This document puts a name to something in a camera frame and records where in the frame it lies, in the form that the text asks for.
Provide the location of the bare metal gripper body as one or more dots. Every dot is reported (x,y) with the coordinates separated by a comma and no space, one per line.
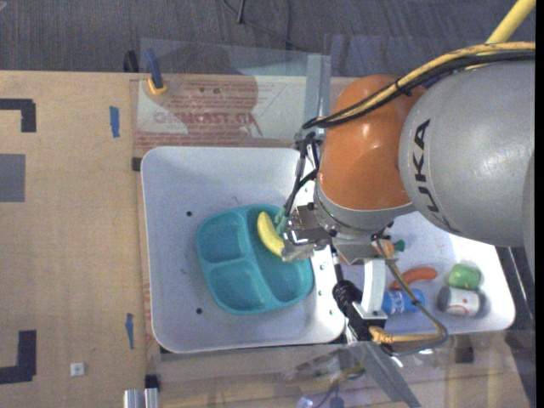
(307,225)

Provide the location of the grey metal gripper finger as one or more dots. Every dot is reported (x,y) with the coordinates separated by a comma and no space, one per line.
(297,254)

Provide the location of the yellow banana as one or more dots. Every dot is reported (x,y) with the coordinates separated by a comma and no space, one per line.
(267,232)

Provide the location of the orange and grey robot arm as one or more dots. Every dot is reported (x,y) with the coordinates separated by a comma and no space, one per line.
(459,151)

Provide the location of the teal divided plate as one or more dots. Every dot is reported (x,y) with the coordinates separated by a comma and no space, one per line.
(238,279)

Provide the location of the orange carrot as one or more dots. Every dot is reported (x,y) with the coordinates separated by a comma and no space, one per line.
(387,248)

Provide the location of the blue bottle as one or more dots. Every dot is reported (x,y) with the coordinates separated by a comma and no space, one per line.
(397,302)

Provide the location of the orange sausage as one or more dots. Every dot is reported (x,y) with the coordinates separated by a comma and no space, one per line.
(418,274)

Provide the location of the white plastic tray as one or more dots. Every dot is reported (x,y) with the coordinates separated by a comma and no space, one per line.
(493,304)
(187,185)

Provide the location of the brown cardboard board red print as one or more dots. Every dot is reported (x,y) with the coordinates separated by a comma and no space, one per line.
(212,113)

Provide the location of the green round toy fruit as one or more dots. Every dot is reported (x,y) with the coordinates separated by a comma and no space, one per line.
(464,276)

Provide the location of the white can with grey ends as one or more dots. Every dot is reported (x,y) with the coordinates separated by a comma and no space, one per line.
(461,301)

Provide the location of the black cylinder on white bracket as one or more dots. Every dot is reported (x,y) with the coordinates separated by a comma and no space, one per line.
(373,283)

